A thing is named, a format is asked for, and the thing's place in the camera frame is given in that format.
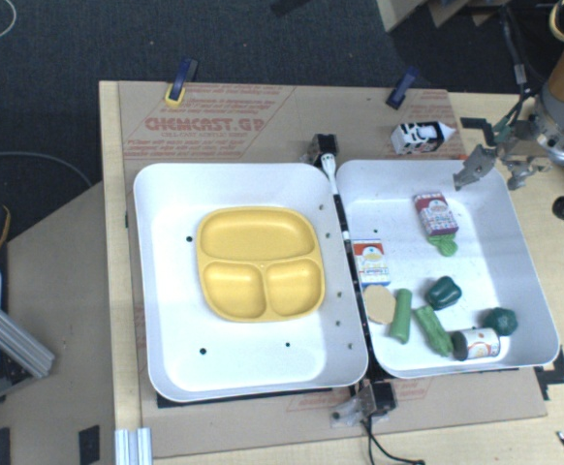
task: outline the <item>cardboard sheet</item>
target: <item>cardboard sheet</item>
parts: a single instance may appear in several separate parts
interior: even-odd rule
[[[156,162],[296,162],[315,134],[336,134],[339,165],[352,159],[458,159],[465,154],[458,133],[438,151],[421,155],[398,156],[390,140],[395,126],[406,122],[439,120],[457,128],[448,92],[408,90],[394,110],[385,104],[387,88],[190,83],[181,107],[169,109],[166,88],[163,82],[119,83],[142,424],[152,430],[155,457],[361,435],[359,427],[329,424],[331,408],[349,398],[347,388],[158,406],[146,369],[134,178]],[[532,368],[393,384],[398,408],[375,425],[376,433],[546,414]]]

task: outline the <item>metal bracket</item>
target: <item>metal bracket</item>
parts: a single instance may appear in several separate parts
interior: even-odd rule
[[[20,377],[0,379],[0,397],[15,387],[30,382],[30,376],[42,379],[49,375],[54,354],[37,341],[29,332],[17,325],[0,309],[0,351],[25,371]]]
[[[551,165],[538,164],[535,157],[528,157],[526,160],[509,160],[505,161],[506,168],[511,172],[508,179],[508,189],[517,190],[525,186],[525,179],[536,172],[547,172],[551,169]]]
[[[368,418],[385,417],[389,411],[396,408],[396,398],[393,386],[387,381],[377,381],[364,386],[348,401],[331,409],[329,426],[353,427]]]
[[[136,431],[118,429],[114,432],[116,465],[153,465],[150,428]]]

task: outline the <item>black cable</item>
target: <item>black cable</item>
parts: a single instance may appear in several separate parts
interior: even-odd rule
[[[508,111],[504,118],[509,119],[508,125],[514,126],[518,120],[518,117],[521,114],[521,110],[523,108],[523,104],[528,98],[535,97],[539,91],[541,90],[541,86],[535,89],[523,89],[523,86],[519,86],[519,97],[517,103]]]
[[[33,157],[33,158],[49,160],[51,162],[60,164],[70,169],[71,171],[75,172],[81,178],[81,180],[83,180],[86,183],[86,186],[88,186],[89,188],[92,186],[92,182],[90,182],[90,179],[88,179],[88,177],[86,177],[86,175],[81,170],[79,170],[77,167],[73,166],[69,162],[66,162],[52,155],[46,155],[45,153],[38,153],[34,151],[0,151],[0,157]]]
[[[372,456],[372,444],[374,443],[375,446],[379,449],[379,451],[384,454],[390,460],[398,461],[401,463],[410,463],[411,465],[425,465],[424,460],[411,460],[408,458],[400,458],[398,456],[394,456],[389,454],[386,449],[381,446],[377,438],[375,438],[374,434],[372,433],[372,417],[368,417],[366,421],[362,422],[363,428],[366,430],[366,434],[368,434],[368,458],[370,459],[370,464],[374,465],[374,458]]]
[[[542,74],[540,74],[536,70],[536,68],[532,66],[532,64],[530,63],[530,60],[527,55],[527,50],[525,48],[525,43],[523,40],[523,33],[521,33],[521,28],[517,17],[513,13],[513,10],[510,8],[510,6],[505,5],[504,9],[505,9],[506,18],[510,21],[512,26],[513,37],[515,38],[514,42],[516,42],[515,46],[517,47],[518,55],[521,58],[521,62],[538,82],[544,84],[547,81],[547,78]]]
[[[513,41],[513,26],[511,24],[509,12],[507,6],[503,5],[499,8],[499,15],[502,23],[502,31],[504,33],[504,40],[506,42],[506,47],[511,54],[513,59],[513,64],[515,68],[515,77],[518,85],[518,102],[515,104],[514,110],[511,110],[507,117],[512,116],[508,125],[514,126],[518,121],[518,117],[521,114],[523,108],[523,102],[525,101],[525,88],[527,85],[527,77],[525,75],[525,64],[521,60],[521,55],[515,46]]]

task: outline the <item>toy food can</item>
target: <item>toy food can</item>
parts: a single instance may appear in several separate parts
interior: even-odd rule
[[[500,350],[499,336],[492,328],[459,330],[452,335],[454,358],[497,357]]]

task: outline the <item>small product box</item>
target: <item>small product box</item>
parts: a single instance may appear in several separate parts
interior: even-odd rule
[[[390,269],[386,263],[386,254],[380,239],[355,240],[353,254],[363,288],[373,284],[387,286],[390,283]]]
[[[454,234],[458,231],[458,224],[441,193],[416,195],[414,204],[428,236]]]

